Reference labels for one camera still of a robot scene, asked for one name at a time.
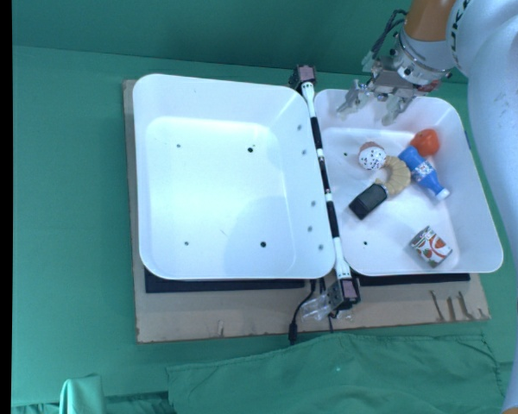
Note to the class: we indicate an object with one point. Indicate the black rectangular box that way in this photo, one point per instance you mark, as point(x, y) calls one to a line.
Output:
point(368, 202)

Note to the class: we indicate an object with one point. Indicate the brown cardboard board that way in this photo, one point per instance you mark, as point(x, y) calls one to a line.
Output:
point(224, 313)

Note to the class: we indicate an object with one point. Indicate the black and white thin rod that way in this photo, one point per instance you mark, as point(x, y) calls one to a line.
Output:
point(324, 162)

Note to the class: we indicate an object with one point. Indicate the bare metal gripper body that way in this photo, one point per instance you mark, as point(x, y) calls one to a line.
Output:
point(393, 82)

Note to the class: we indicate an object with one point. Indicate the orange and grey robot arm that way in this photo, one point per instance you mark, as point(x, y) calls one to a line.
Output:
point(500, 102)

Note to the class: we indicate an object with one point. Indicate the tan toy croissant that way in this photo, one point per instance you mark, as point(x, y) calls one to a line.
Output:
point(398, 178)

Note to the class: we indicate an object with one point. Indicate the green cloth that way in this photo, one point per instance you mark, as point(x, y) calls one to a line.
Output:
point(336, 378)

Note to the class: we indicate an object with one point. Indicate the white plastic tray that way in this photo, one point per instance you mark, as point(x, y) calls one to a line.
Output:
point(397, 222)
point(216, 188)

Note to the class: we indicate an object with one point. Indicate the white sprinkled toy cupcake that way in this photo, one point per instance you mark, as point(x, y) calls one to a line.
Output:
point(372, 157)

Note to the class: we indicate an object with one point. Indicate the strawberry print small can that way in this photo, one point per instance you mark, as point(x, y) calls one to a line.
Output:
point(431, 247)

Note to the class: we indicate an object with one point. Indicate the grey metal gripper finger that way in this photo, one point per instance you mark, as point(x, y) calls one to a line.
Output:
point(395, 109)
point(353, 98)

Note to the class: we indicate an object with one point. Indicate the blue toy bottle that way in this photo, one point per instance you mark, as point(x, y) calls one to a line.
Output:
point(422, 171)

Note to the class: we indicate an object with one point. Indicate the orange toy tomato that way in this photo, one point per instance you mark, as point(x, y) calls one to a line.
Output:
point(426, 142)

